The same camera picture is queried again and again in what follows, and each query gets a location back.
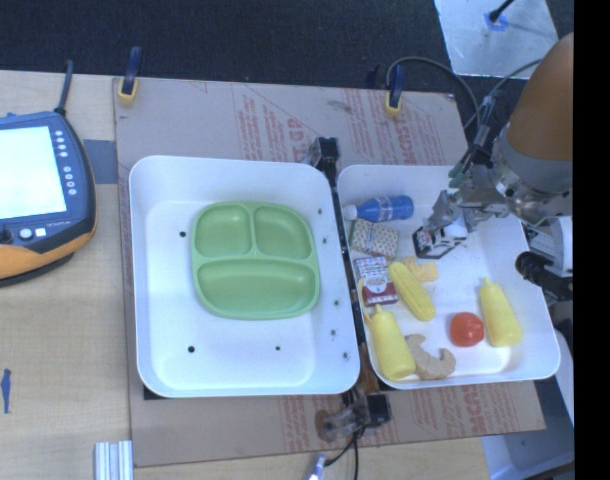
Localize green divided plate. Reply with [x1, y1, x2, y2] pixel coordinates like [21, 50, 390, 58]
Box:
[190, 200, 322, 321]

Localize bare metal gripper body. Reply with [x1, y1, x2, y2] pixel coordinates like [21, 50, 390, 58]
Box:
[454, 167, 573, 230]

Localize black block with thin wires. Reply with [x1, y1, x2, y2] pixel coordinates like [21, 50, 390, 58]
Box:
[312, 136, 342, 170]
[364, 392, 393, 426]

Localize beige croissant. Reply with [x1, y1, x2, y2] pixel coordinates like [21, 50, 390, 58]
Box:
[404, 333, 458, 382]

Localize white plastic tray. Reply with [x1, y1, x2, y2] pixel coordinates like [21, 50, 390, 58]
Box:
[128, 154, 362, 399]
[336, 163, 562, 392]

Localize brown cardboard board red print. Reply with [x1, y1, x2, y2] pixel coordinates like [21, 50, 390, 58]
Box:
[112, 76, 548, 469]

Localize beige patterned carton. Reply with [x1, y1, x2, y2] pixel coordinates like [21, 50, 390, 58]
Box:
[349, 218, 401, 261]

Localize yellow corn cob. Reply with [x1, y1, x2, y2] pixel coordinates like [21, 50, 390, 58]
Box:
[387, 260, 437, 323]

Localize black and white small packet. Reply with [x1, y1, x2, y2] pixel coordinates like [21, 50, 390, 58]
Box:
[411, 225, 469, 261]

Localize red bell pepper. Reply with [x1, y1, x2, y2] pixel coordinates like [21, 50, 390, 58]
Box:
[449, 311, 486, 348]

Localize yellow wavy toy piece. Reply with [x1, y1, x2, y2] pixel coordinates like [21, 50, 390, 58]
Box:
[402, 255, 440, 284]

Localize white and red small carton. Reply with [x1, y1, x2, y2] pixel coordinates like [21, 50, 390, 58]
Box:
[352, 255, 390, 282]

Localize yellow squeeze bottle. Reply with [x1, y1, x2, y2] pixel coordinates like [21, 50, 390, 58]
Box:
[368, 303, 418, 382]
[478, 276, 524, 349]

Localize thin black and white rod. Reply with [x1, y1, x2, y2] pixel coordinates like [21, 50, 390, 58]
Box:
[328, 163, 370, 394]

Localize black cylinder on white bracket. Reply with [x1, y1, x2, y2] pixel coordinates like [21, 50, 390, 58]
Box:
[515, 215, 575, 302]

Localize blue bottle white cap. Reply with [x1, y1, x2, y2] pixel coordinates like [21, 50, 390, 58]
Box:
[341, 194, 416, 223]

